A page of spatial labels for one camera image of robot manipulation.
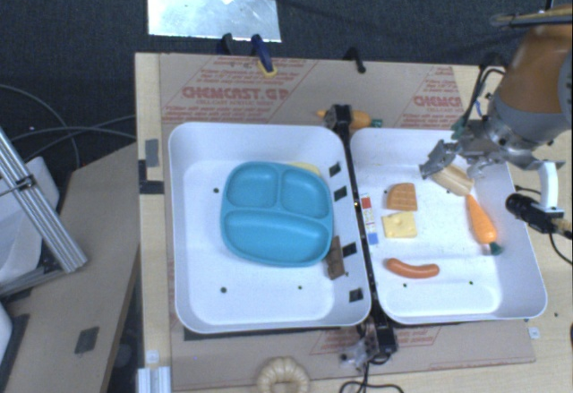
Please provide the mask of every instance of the blue divided plate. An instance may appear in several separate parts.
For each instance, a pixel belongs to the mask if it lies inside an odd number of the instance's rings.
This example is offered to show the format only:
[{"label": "blue divided plate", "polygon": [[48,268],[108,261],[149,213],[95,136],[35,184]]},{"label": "blue divided plate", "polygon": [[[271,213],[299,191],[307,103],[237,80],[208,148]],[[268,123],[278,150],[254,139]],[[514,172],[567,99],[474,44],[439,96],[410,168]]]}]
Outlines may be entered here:
[{"label": "blue divided plate", "polygon": [[329,252],[332,202],[322,179],[299,167],[247,162],[227,178],[221,233],[227,248],[273,266],[312,266]]}]

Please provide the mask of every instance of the white plastic part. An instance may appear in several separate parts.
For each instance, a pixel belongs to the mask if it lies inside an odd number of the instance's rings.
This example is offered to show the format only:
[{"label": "white plastic part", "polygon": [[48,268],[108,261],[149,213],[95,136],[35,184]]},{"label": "white plastic part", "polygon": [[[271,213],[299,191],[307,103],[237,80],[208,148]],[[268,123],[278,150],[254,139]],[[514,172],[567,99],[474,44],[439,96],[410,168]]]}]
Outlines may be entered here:
[{"label": "white plastic part", "polygon": [[280,382],[295,384],[296,393],[307,393],[310,379],[304,368],[292,358],[274,358],[262,368],[257,379],[259,393],[272,393],[272,386]]},{"label": "white plastic part", "polygon": [[545,210],[555,210],[559,194],[559,179],[554,162],[545,161],[537,169],[541,181],[541,200],[539,206]]},{"label": "white plastic part", "polygon": [[12,335],[12,320],[0,304],[0,363],[4,359],[10,336]]},{"label": "white plastic part", "polygon": [[[317,126],[188,123],[169,138],[175,308],[199,333],[355,325],[371,308],[370,288],[342,142]],[[231,171],[245,161],[307,162],[331,192],[334,235],[356,253],[330,280],[326,261],[280,268],[242,259],[223,243],[219,217]],[[341,170],[330,176],[329,169]]]},{"label": "white plastic part", "polygon": [[[26,166],[49,204],[55,207],[59,194],[44,159],[32,159]],[[0,178],[0,192],[7,189],[7,184]],[[41,246],[41,234],[14,195],[7,193],[0,197],[0,284],[34,270],[38,265]]]},{"label": "white plastic part", "polygon": [[158,350],[146,350],[146,352],[145,352],[145,363],[146,364],[159,363],[159,351]]},{"label": "white plastic part", "polygon": [[529,331],[529,337],[531,339],[538,339],[541,337],[541,333],[539,332],[539,328],[533,326],[527,329]]},{"label": "white plastic part", "polygon": [[157,369],[139,369],[137,391],[138,393],[171,393],[171,369],[168,366],[161,366]]},{"label": "white plastic part", "polygon": [[[505,208],[515,189],[506,164],[486,167],[471,194],[492,219],[502,254],[492,256],[471,231],[466,201],[430,178],[423,180],[418,165],[428,150],[448,131],[362,129],[355,133],[352,153],[361,192],[383,201],[393,184],[415,185],[418,211],[413,239],[388,239],[381,217],[393,213],[385,203],[373,203],[380,242],[370,246],[372,267],[381,306],[391,319],[403,324],[471,320],[533,318],[541,314],[547,295],[526,224]],[[454,163],[464,169],[467,163]],[[402,278],[383,262],[398,258],[408,264],[438,264],[434,278]]]}]

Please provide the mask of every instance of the cable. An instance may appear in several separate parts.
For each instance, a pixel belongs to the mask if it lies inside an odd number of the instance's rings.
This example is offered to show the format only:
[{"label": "cable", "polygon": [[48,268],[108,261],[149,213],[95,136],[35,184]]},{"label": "cable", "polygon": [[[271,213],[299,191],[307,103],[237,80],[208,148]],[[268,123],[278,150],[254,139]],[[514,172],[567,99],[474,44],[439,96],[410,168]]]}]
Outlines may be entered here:
[{"label": "cable", "polygon": [[464,114],[461,116],[459,120],[461,121],[459,125],[460,128],[466,127],[467,121],[469,120],[469,116],[472,113],[472,109],[474,108],[475,102],[482,95],[483,86],[485,86],[485,82],[492,73],[498,73],[500,75],[504,75],[505,71],[500,70],[499,68],[493,68],[493,67],[488,68],[488,65],[480,65],[480,72],[477,74],[477,78],[475,79],[474,90],[472,92],[472,97],[469,101],[469,105],[467,107],[467,110],[464,112]]},{"label": "cable", "polygon": [[374,356],[370,360],[370,364],[373,364],[374,366],[382,366],[383,364],[386,364],[390,359],[390,355],[385,355],[383,358],[379,358],[379,356],[380,355]]},{"label": "cable", "polygon": [[370,364],[384,364],[385,362],[387,362],[389,359],[389,357],[383,362],[383,363],[373,363],[373,362],[368,362],[366,364],[366,366],[364,367],[364,376],[361,382],[357,381],[357,380],[349,380],[347,382],[344,382],[341,386],[340,386],[340,390],[338,391],[338,393],[344,393],[344,390],[346,389],[346,387],[349,387],[350,385],[357,385],[360,388],[355,392],[355,393],[366,393],[366,389],[395,389],[396,391],[398,391],[398,393],[404,393],[404,390],[402,388],[400,388],[398,385],[395,385],[393,383],[386,383],[386,384],[381,384],[381,385],[375,385],[375,384],[371,384],[368,383],[368,372],[370,370]]},{"label": "cable", "polygon": [[480,105],[480,101],[479,101],[479,100],[476,100],[476,101],[474,102],[474,104],[475,104],[475,111],[477,111],[477,114],[478,114],[480,117],[482,117],[483,114],[482,114],[482,106]]},{"label": "cable", "polygon": [[[45,108],[47,111],[49,111],[58,120],[58,122],[63,127],[68,127],[68,124],[64,121],[64,119],[62,119],[62,117],[50,105],[48,105],[41,98],[36,97],[35,95],[32,95],[32,94],[29,94],[29,92],[26,92],[25,90],[15,88],[14,86],[8,86],[7,84],[0,83],[0,89],[9,90],[10,92],[15,92],[16,94],[20,94],[24,97],[30,98],[31,100],[39,103],[43,108]],[[76,141],[72,137],[72,135],[68,135],[65,138],[69,138],[72,141],[73,153],[75,155],[76,168],[80,168],[81,159],[80,159],[80,151],[78,150],[78,144],[76,143]]]},{"label": "cable", "polygon": [[13,139],[11,139],[11,141],[14,142],[22,139],[27,139],[29,137],[32,137],[33,135],[40,135],[42,133],[63,132],[63,131],[102,132],[102,133],[110,133],[112,135],[118,135],[120,137],[125,137],[132,140],[136,139],[135,135],[131,135],[130,133],[114,131],[112,129],[103,129],[97,126],[88,127],[88,126],[73,125],[69,127],[50,127],[49,129],[41,129],[39,131],[26,132],[23,133],[22,135],[17,135]]},{"label": "cable", "polygon": [[549,240],[552,243],[553,250],[555,250],[555,252],[559,255],[559,257],[562,258],[565,262],[567,262],[569,266],[573,266],[573,262],[567,256],[565,256],[562,252],[560,252],[557,249],[557,246],[555,245],[555,241],[553,240],[553,234],[550,232],[548,234],[548,236],[549,236]]},{"label": "cable", "polygon": [[[127,120],[130,120],[130,119],[134,119],[134,117],[135,117],[135,115],[122,116],[122,117],[118,117],[118,118],[116,118],[116,119],[112,119],[111,121],[105,121],[104,123],[94,124],[94,125],[92,125],[91,127],[97,127],[97,128],[99,128],[99,127],[103,127],[103,126],[105,126],[105,125],[121,123],[121,122],[123,122],[123,121],[127,121]],[[49,150],[50,148],[54,147],[54,146],[57,145],[58,143],[67,140],[68,137],[70,137],[70,136],[75,137],[76,135],[80,135],[80,134],[82,134],[82,133],[85,133],[85,131],[77,131],[77,132],[74,132],[74,133],[72,133],[71,135],[68,135],[68,136],[66,136],[66,137],[62,137],[62,138],[59,138],[59,139],[57,139],[57,140],[51,141],[48,145],[46,145],[46,146],[40,148],[39,150],[34,151],[34,152],[33,152],[32,154],[30,154],[30,155],[28,155],[28,157],[26,157],[24,160],[25,160],[25,161],[29,161],[30,159],[35,158],[37,155],[43,153],[44,151]]]},{"label": "cable", "polygon": [[516,191],[529,191],[529,192],[534,192],[535,194],[539,194],[541,195],[540,191],[537,191],[536,189],[531,189],[531,188],[524,188],[523,186],[519,186],[518,184],[515,185],[516,187]]}]

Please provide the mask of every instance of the toy bread slice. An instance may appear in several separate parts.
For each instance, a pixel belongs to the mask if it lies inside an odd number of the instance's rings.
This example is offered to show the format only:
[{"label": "toy bread slice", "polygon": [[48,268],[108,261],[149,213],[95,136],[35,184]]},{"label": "toy bread slice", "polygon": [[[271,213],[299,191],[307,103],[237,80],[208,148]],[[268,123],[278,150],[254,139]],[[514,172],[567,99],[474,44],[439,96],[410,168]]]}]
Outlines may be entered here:
[{"label": "toy bread slice", "polygon": [[395,184],[388,191],[386,207],[391,210],[416,211],[418,203],[415,198],[413,183]]},{"label": "toy bread slice", "polygon": [[458,196],[466,196],[472,191],[474,180],[461,168],[450,164],[440,172],[431,175],[432,180]]}]

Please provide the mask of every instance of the wooden table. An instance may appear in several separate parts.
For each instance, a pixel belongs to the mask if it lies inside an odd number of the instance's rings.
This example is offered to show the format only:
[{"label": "wooden table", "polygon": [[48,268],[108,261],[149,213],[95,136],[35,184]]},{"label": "wooden table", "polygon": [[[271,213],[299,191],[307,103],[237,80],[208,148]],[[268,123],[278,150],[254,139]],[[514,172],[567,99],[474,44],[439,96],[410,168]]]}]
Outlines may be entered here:
[{"label": "wooden table", "polygon": [[[393,69],[405,72],[415,67],[412,64],[391,64]],[[367,69],[375,72],[378,63],[366,64]],[[477,69],[470,66],[453,66],[453,73],[459,94],[466,105],[474,86]],[[160,72],[157,55],[136,56],[137,116],[138,116],[138,154],[139,160],[149,156],[146,150],[148,139],[161,137],[161,107],[159,80]],[[495,87],[492,76],[488,88]],[[158,153],[161,155],[162,143],[159,140]],[[537,155],[548,159],[567,158],[568,162],[560,170],[559,204],[571,216],[571,134],[563,133],[552,147],[544,147]],[[538,188],[536,173],[511,169],[514,182],[525,187]],[[147,180],[164,180],[162,162],[147,167]],[[168,285],[166,256],[166,217],[165,199],[162,194],[148,193],[140,197],[141,213],[141,273],[143,289],[144,348],[146,367],[169,366],[171,360],[171,342],[169,337]],[[537,393],[542,391],[569,392],[571,386],[572,347],[569,337],[573,322],[571,298],[571,267],[562,261],[553,251],[549,239],[530,230],[531,241],[535,248],[543,280],[548,294],[545,313],[529,321],[530,328],[539,331],[539,338],[533,340],[537,361],[527,364],[490,366],[472,369],[456,369],[438,372],[418,372],[371,376],[371,383],[396,383],[406,392],[442,392],[442,391],[516,391]],[[562,237],[556,243],[570,257],[571,242]],[[312,383],[312,391],[338,391],[342,381],[317,380]],[[229,393],[252,392],[254,387],[231,388]]]},{"label": "wooden table", "polygon": [[[135,145],[72,174],[61,219],[89,262],[7,305],[30,317],[6,393],[107,391],[139,271],[138,195]],[[94,346],[77,354],[83,331]]]}]

